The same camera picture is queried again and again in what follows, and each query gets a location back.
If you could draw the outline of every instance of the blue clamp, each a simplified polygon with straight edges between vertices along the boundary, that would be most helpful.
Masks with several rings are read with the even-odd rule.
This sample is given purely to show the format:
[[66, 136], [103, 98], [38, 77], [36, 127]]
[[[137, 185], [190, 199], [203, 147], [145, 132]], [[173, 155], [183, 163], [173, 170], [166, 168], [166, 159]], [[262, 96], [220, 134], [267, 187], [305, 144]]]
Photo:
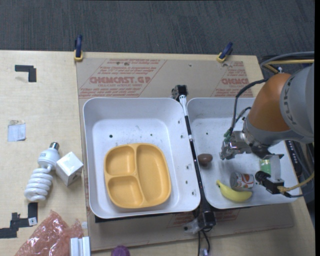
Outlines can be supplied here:
[[218, 57], [216, 57], [216, 60], [220, 63], [224, 62], [227, 58], [227, 56], [232, 52], [232, 42], [229, 42], [227, 46], [224, 48], [222, 52], [219, 53]]
[[74, 60], [80, 62], [83, 60], [83, 52], [81, 50], [82, 35], [79, 34], [74, 41]]

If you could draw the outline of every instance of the green object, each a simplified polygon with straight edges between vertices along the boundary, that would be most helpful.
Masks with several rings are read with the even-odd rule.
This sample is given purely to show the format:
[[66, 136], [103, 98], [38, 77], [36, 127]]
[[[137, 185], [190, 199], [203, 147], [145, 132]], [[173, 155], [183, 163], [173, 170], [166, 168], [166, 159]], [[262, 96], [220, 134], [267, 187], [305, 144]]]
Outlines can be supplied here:
[[228, 135], [227, 137], [224, 138], [224, 142], [229, 142], [230, 141], [231, 136]]
[[271, 164], [268, 159], [262, 159], [259, 161], [260, 170], [271, 175]]
[[229, 136], [230, 135], [230, 130], [228, 129], [226, 132], [225, 132], [225, 134], [223, 135], [223, 137], [227, 137], [227, 136]]

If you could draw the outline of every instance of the yellow divided plate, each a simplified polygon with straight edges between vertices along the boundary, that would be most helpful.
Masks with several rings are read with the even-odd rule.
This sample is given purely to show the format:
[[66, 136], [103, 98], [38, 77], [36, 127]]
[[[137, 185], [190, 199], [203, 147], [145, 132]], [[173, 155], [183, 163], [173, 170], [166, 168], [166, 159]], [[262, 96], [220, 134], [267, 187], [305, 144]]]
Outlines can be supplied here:
[[157, 146], [149, 143], [110, 149], [104, 157], [104, 179], [111, 201], [121, 208], [160, 205], [171, 193], [166, 158]]

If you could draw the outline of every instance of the soda can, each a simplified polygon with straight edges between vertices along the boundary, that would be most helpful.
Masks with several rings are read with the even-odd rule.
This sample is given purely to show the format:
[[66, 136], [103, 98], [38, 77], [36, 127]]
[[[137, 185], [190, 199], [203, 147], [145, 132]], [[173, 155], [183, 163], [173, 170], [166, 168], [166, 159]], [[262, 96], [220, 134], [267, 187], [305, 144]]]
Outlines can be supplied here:
[[255, 177], [252, 174], [233, 172], [230, 176], [230, 186], [233, 190], [251, 190], [255, 184]]

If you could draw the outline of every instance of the white sticker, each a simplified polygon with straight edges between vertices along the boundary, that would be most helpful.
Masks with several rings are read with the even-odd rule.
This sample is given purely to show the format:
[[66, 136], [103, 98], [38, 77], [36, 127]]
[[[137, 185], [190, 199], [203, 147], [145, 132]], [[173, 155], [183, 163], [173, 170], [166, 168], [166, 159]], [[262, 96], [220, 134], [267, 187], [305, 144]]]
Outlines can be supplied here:
[[38, 224], [36, 217], [28, 218], [28, 221], [29, 221], [29, 226], [34, 226]]
[[8, 142], [24, 141], [26, 139], [26, 124], [8, 125]]
[[88, 223], [86, 221], [82, 222], [82, 228], [87, 229], [88, 228]]

